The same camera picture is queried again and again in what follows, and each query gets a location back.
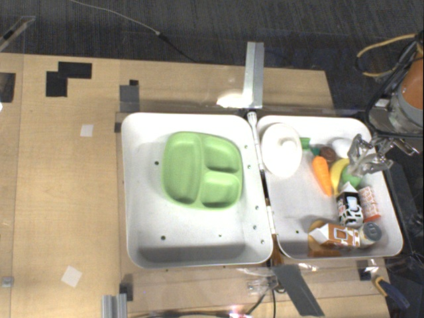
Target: banana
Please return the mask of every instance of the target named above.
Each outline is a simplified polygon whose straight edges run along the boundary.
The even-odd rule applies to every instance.
[[[342,171],[348,165],[349,165],[348,158],[337,160],[333,165],[331,165],[330,179],[331,179],[331,185],[333,185],[333,190],[335,195],[339,193],[338,188],[339,188]]]

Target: white sticker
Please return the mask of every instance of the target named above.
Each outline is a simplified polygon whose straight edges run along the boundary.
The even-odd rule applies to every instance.
[[[80,136],[93,136],[94,125],[82,125]]]
[[[64,275],[62,276],[62,281],[65,284],[68,284],[69,286],[76,288],[76,286],[78,285],[78,282],[80,281],[81,276],[82,276],[82,272],[78,271],[76,268],[73,268],[72,266],[68,266],[66,268]]]

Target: green plate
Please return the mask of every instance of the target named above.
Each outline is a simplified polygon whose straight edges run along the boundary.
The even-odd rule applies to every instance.
[[[222,209],[241,195],[243,169],[238,148],[229,140],[196,132],[178,132],[167,141],[162,188],[180,205]]]

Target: wooden table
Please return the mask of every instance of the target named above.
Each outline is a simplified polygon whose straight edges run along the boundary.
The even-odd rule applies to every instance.
[[[46,72],[57,71],[59,61],[90,62],[93,76],[69,79],[67,98],[46,97]],[[15,98],[0,112],[0,276],[15,278],[11,291],[0,288],[0,317],[100,317],[101,296],[116,295],[126,275],[148,294],[129,302],[133,313],[185,307],[181,298],[215,309],[223,296],[224,306],[256,301],[235,269],[149,273],[128,264],[118,219],[119,86],[138,80],[142,101],[213,105],[241,89],[243,67],[0,54],[0,72],[17,74]],[[264,103],[333,108],[320,71],[266,69]],[[93,125],[91,137],[80,136],[82,125]],[[327,273],[305,277],[328,317],[389,316],[354,264],[336,265],[345,276],[324,263]],[[68,266],[82,272],[76,287],[61,281]],[[378,272],[387,279],[384,268]],[[203,291],[216,287],[221,299]],[[287,295],[277,299],[278,317],[296,316]],[[255,317],[271,312],[265,303]]]

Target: carrot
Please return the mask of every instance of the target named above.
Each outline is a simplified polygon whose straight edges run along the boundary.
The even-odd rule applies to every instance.
[[[331,196],[333,194],[333,187],[331,185],[329,165],[325,158],[322,156],[314,157],[312,160],[312,168],[324,193]]]

